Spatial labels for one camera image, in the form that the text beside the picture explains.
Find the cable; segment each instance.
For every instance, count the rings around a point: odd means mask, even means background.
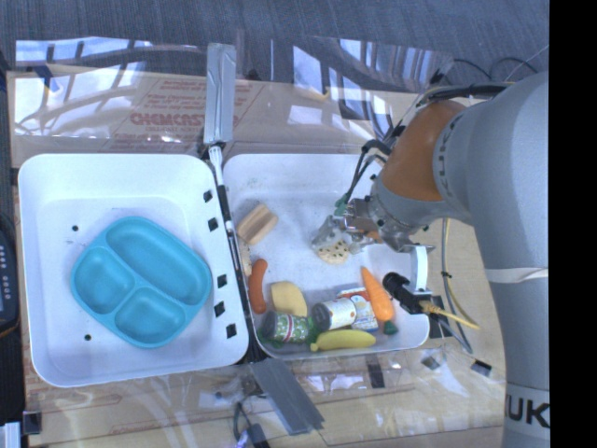
[[[455,63],[466,63],[469,66],[472,66],[473,68],[479,70],[483,75],[485,75],[488,79],[492,79],[491,75],[486,72],[483,68],[481,68],[478,64],[470,62],[469,60],[464,60],[462,58],[454,58],[454,62]]]
[[[480,97],[494,97],[497,93],[505,90],[513,83],[481,83],[472,84],[469,86],[449,86],[440,87],[434,90],[428,91],[423,98],[417,103],[417,106],[426,105],[430,102],[450,100],[452,98],[470,98],[474,96]]]
[[[547,43],[547,45],[545,47],[543,47],[541,50],[539,50],[535,55],[531,56],[530,58],[527,58],[523,63],[519,64],[516,68],[514,68],[505,79],[506,80],[511,79],[512,75],[514,75],[519,70],[519,68],[521,68],[525,64],[528,64],[531,60],[538,57],[541,53],[543,53],[548,48],[549,48],[549,43]]]
[[[235,448],[245,448],[246,443],[249,441],[249,433],[245,430],[241,433],[238,440],[236,440],[236,447]]]
[[[492,64],[492,67],[491,67],[491,68],[490,68],[490,70],[489,70],[489,74],[490,74],[490,76],[491,76],[491,79],[493,79],[493,71],[495,71],[495,67],[496,67],[498,64],[500,64],[500,63],[503,63],[503,62],[518,62],[518,63],[520,63],[520,65],[519,65],[519,66],[517,66],[517,67],[514,69],[514,71],[513,71],[512,73],[514,73],[514,72],[518,71],[518,69],[519,69],[521,66],[526,66],[526,67],[527,67],[527,68],[529,68],[529,70],[531,70],[533,73],[539,73],[539,71],[538,71],[538,70],[537,70],[537,69],[536,69],[534,66],[532,66],[530,63],[528,63],[528,62],[526,62],[526,61],[522,60],[521,58],[515,58],[515,57],[512,57],[512,56],[506,56],[506,58],[500,58],[500,59],[499,59],[497,62],[494,62],[494,63]]]
[[[445,311],[441,307],[437,307],[431,301],[420,301],[419,304],[421,305],[421,308],[423,309],[423,312],[425,312],[426,314],[444,315],[444,316],[446,316],[448,318],[451,318],[452,320],[455,320],[459,324],[466,325],[467,327],[470,327],[472,329],[479,329],[479,325],[471,323],[468,320],[466,320],[466,319],[464,319],[462,317],[459,317],[456,314],[452,314],[452,313],[450,313],[448,311]]]
[[[448,260],[447,260],[448,235],[450,233],[450,219],[446,217],[446,218],[444,218],[442,223],[445,226],[445,230],[442,230],[442,238],[441,238],[441,254],[442,254],[442,273],[441,273],[441,275],[444,280],[444,287],[447,289],[446,298],[448,299],[448,302],[450,305],[453,302],[453,304],[458,309],[458,312],[460,312],[460,314],[468,322],[479,327],[479,324],[477,322],[475,322],[475,320],[473,320],[473,318],[469,314],[467,314],[465,309],[460,305],[460,303],[456,299],[456,296],[454,295],[454,292],[451,288],[451,283],[450,283],[451,276],[450,276],[450,273],[448,272]]]
[[[361,155],[358,158],[358,163],[356,164],[356,167],[354,168],[353,181],[351,182],[351,186],[348,188],[348,190],[346,191],[346,193],[343,196],[343,200],[345,203],[349,202],[349,200],[351,199],[351,196],[353,195],[354,188],[356,188],[356,185],[360,181],[363,174],[365,173],[365,170],[371,164],[372,159],[368,160],[365,163],[365,166],[363,167],[363,169],[361,169],[361,165],[363,164],[363,159],[365,158],[365,156],[367,156],[367,154],[374,147],[377,148],[378,150],[380,150],[381,152],[383,152],[383,154],[385,154],[386,156],[390,155],[390,152],[391,152],[390,148],[388,146],[386,146],[384,143],[382,143],[376,139],[367,141],[363,145],[363,147],[361,148]],[[387,161],[386,158],[384,158],[383,156],[381,156],[379,154],[373,155],[373,159],[375,159],[375,158],[379,159],[383,163],[386,163],[386,161]]]
[[[466,350],[466,352],[468,352],[471,355],[473,354],[473,349],[471,348],[470,343],[468,343],[468,341],[465,338],[459,337],[458,334],[454,332],[454,330],[452,329],[452,327],[450,327],[448,323],[442,320],[437,314],[430,314],[429,318],[435,320],[442,328],[447,330],[450,333],[450,335],[460,343],[460,345]]]
[[[447,217],[443,218],[443,223],[442,223],[442,229],[441,229],[441,273],[442,273],[442,279],[443,279],[443,283],[444,283],[444,291],[446,293],[446,299],[448,300],[448,304],[450,306],[450,309],[452,311],[453,314],[456,313],[456,310],[454,309],[454,301],[453,299],[453,294],[451,292],[451,287],[450,287],[450,275],[448,273],[448,261],[447,261],[447,243],[448,243],[448,228],[450,225],[450,220]],[[472,348],[470,343],[468,342],[468,339],[466,338],[465,332],[463,331],[463,328],[461,326],[461,324],[456,321],[456,327],[458,328],[458,331],[460,332],[460,335],[462,336],[462,341],[461,341],[461,345],[465,348],[465,350],[469,353],[472,354]]]
[[[13,326],[0,332],[0,339],[4,339],[8,334],[12,333],[13,331],[15,331],[15,329],[19,328],[20,325],[21,325],[21,316],[17,317],[17,321],[15,322],[15,324]]]
[[[243,402],[237,401],[236,406],[234,407],[234,423],[232,425],[232,431],[234,432],[234,438],[236,439],[236,441],[241,439],[241,432],[239,432],[239,418],[241,413],[243,414],[244,421],[247,424],[247,428],[250,428],[252,425],[251,421],[249,420],[249,417],[244,412]]]
[[[386,158],[384,158],[383,156],[381,156],[379,154],[373,154],[373,155],[369,156],[367,162],[365,162],[365,164],[363,165],[363,167],[361,168],[361,170],[358,173],[358,177],[356,178],[356,183],[358,183],[358,181],[361,180],[361,177],[363,177],[363,174],[365,173],[365,171],[367,170],[369,165],[375,160],[381,161],[382,164],[386,164],[388,162],[388,160]],[[355,187],[356,187],[356,184],[354,184],[352,190],[350,191],[351,195],[353,194],[353,190]]]

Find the yellow banana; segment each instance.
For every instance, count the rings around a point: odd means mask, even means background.
[[[322,332],[311,344],[311,351],[333,350],[335,348],[362,348],[375,343],[375,336],[359,329],[336,329]]]

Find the toy can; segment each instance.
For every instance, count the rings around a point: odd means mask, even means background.
[[[338,293],[338,298],[344,297],[350,299],[354,308],[356,309],[356,319],[354,320],[353,329],[366,330],[368,332],[375,331],[379,328],[377,318],[373,312],[371,301],[367,290],[361,288],[349,288]]]
[[[311,310],[313,323],[321,331],[339,329],[351,325],[356,318],[356,308],[350,299],[316,303]]]
[[[261,334],[282,343],[305,343],[309,337],[309,318],[268,311],[261,324]]]

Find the blue divided plate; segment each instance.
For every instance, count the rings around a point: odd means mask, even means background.
[[[205,261],[144,217],[124,217],[85,249],[71,272],[76,301],[122,339],[165,345],[207,301],[212,275]]]

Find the toy food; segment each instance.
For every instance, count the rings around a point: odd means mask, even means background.
[[[277,312],[307,316],[307,302],[300,289],[292,282],[282,281],[271,284],[271,301]]]
[[[265,259],[257,259],[249,276],[249,303],[256,314],[263,314],[268,306],[263,297],[263,276],[268,269]]]
[[[395,314],[394,305],[385,288],[383,288],[382,284],[378,282],[366,267],[361,267],[361,276],[363,277],[363,283],[371,300],[371,307],[373,307],[375,316],[381,322],[391,320]]]
[[[259,204],[236,226],[238,236],[249,245],[257,244],[278,223],[278,217],[264,203]]]
[[[336,329],[322,332],[311,344],[311,351],[334,350],[337,348],[363,348],[375,343],[375,336],[359,329]]]
[[[369,294],[365,288],[348,288],[339,292],[336,297],[344,297],[354,304],[354,308],[356,309],[356,319],[351,324],[353,329],[361,329],[368,332],[378,329],[379,324],[377,323],[377,318],[373,312]]]
[[[249,277],[253,271],[253,264],[251,264],[251,249],[249,248],[249,244],[240,237],[238,238],[238,243],[243,273],[246,277]]]
[[[335,244],[317,249],[319,259],[328,264],[343,264],[350,255],[351,253],[344,241],[337,241]]]
[[[318,302],[312,307],[311,312],[315,326],[321,331],[347,327],[356,319],[354,303],[344,297]]]
[[[394,335],[398,333],[398,327],[392,323],[392,320],[388,320],[383,323],[383,333],[386,335]]]
[[[281,343],[305,343],[312,332],[309,317],[268,311],[261,322],[264,338]]]

